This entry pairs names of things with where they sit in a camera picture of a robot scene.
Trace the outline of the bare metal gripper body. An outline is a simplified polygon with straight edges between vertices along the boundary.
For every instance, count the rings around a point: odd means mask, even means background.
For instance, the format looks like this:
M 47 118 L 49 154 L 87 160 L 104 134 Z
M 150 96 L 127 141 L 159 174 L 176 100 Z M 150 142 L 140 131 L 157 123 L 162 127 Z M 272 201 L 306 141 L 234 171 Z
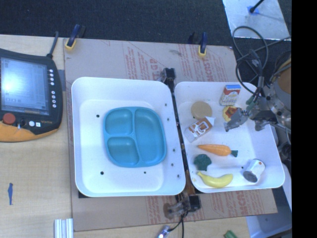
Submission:
M 272 126 L 291 130 L 291 85 L 271 84 L 259 87 L 249 110 L 249 119 L 267 120 Z

